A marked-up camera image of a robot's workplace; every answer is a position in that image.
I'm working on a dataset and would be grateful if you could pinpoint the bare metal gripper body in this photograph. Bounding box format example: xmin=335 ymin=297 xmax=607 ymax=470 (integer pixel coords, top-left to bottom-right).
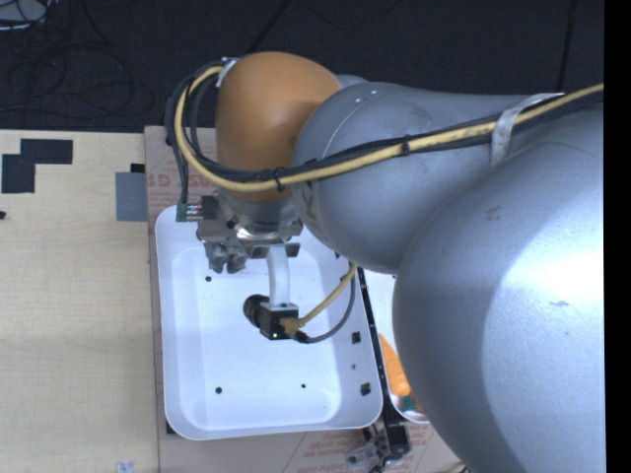
xmin=196 ymin=193 xmax=305 ymax=259

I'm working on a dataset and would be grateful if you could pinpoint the thin black and white rod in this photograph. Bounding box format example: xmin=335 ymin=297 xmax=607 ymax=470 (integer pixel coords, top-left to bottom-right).
xmin=355 ymin=265 xmax=401 ymax=428

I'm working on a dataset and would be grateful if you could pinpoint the orange carrot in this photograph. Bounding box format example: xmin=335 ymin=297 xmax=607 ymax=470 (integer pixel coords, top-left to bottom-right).
xmin=378 ymin=333 xmax=420 ymax=413

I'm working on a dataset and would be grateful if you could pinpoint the brown cardboard board red print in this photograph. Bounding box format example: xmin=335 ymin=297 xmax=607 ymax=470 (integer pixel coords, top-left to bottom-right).
xmin=143 ymin=125 xmax=464 ymax=473

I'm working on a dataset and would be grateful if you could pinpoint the black cylinder on white bracket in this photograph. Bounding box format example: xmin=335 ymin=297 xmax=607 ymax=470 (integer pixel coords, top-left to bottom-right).
xmin=243 ymin=243 xmax=301 ymax=341

